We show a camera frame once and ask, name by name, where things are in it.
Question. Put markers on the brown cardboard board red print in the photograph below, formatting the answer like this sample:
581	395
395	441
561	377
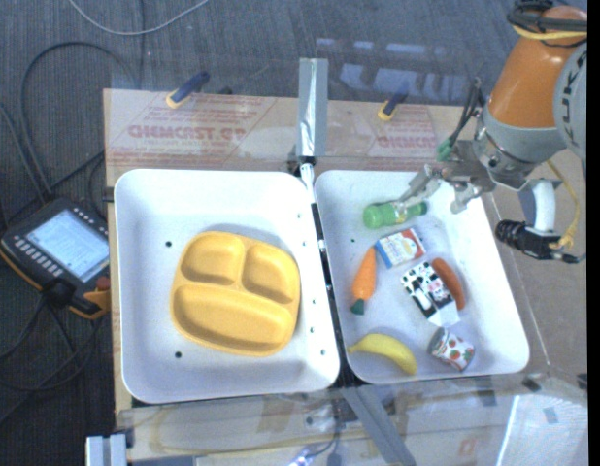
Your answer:
208	129

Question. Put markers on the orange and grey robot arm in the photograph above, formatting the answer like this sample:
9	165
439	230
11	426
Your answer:
528	85

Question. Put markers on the yellow divided plate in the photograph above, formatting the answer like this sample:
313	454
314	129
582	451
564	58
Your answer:
234	304

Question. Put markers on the clear bottle with green cap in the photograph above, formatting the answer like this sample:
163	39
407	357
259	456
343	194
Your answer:
377	215

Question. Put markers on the orange-brown sausage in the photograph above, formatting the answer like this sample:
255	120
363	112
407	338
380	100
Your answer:
450	282

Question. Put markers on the white can with red print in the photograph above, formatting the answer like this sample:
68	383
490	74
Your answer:
453	350

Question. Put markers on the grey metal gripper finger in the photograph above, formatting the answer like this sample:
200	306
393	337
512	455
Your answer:
421	185
464	194

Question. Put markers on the black and white cow carton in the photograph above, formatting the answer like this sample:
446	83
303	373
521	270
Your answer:
428	289

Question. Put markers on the blue and white carton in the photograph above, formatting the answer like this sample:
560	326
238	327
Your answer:
401	248

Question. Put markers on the black cylinder on white bracket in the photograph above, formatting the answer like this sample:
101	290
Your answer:
528	237

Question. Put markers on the white plastic tray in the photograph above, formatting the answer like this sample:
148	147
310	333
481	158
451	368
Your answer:
494	328
149	309

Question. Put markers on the yellow banana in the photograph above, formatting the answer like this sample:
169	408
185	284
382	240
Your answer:
390	350

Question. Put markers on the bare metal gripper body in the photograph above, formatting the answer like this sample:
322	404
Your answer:
475	168

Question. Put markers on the orange carrot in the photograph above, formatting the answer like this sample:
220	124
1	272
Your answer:
364	277

